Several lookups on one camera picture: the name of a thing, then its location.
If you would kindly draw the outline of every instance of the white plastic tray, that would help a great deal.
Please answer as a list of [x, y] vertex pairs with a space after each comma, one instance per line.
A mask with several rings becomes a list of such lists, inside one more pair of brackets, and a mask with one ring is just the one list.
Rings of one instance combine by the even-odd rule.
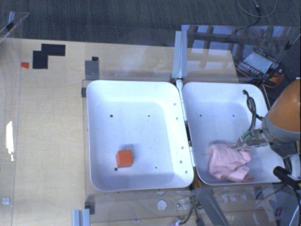
[[[190, 82], [183, 88], [191, 142], [199, 178], [209, 185], [245, 184], [220, 181], [208, 173], [209, 144], [214, 141], [235, 143], [250, 126], [252, 114], [247, 108], [246, 90], [256, 103], [257, 114], [265, 116], [267, 107], [262, 92], [250, 84]], [[261, 121], [256, 120], [256, 128]], [[284, 166], [282, 158], [266, 147], [250, 147], [252, 160], [248, 163], [252, 183], [279, 182], [274, 176], [276, 166]]]
[[[94, 81], [87, 88], [90, 176], [101, 191], [179, 188], [193, 180], [177, 88], [167, 82]], [[119, 150], [133, 165], [117, 167]]]

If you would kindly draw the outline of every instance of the orange block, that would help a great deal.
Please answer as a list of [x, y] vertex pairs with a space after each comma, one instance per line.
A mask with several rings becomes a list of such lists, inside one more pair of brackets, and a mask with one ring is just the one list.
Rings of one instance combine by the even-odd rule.
[[29, 63], [28, 62], [21, 62], [21, 67], [24, 69], [29, 69]]
[[116, 155], [117, 167], [128, 168], [133, 164], [133, 157], [131, 150], [118, 151]]

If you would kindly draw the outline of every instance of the pink towel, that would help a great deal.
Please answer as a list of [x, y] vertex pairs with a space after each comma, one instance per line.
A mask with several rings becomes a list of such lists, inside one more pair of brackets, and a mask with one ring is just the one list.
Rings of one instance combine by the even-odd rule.
[[211, 144], [209, 146], [209, 174], [216, 179], [227, 179], [233, 182], [254, 181], [245, 166], [251, 160], [251, 150], [243, 148], [239, 151], [226, 144]]

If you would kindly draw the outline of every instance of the hinge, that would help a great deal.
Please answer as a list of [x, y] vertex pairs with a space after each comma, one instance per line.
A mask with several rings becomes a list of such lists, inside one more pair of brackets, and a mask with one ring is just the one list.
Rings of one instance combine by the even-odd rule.
[[90, 209], [73, 210], [72, 226], [90, 226]]
[[193, 151], [192, 146], [189, 147], [189, 152], [190, 152], [190, 158], [191, 158], [192, 166], [195, 167], [196, 166], [196, 161], [195, 161], [194, 151]]

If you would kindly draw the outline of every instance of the dark floor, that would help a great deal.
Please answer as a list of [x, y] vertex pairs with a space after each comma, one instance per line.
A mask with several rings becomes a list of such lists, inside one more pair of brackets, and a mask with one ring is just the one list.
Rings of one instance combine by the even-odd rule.
[[[273, 10], [275, 0], [256, 0], [261, 14]], [[242, 6], [256, 13], [251, 0]], [[29, 12], [23, 37], [147, 45], [174, 44], [182, 24], [245, 26], [257, 18], [244, 13], [237, 0], [0, 0], [1, 10]], [[257, 25], [300, 26], [301, 0], [278, 0], [275, 12]], [[283, 59], [286, 79], [300, 77], [300, 39]]]

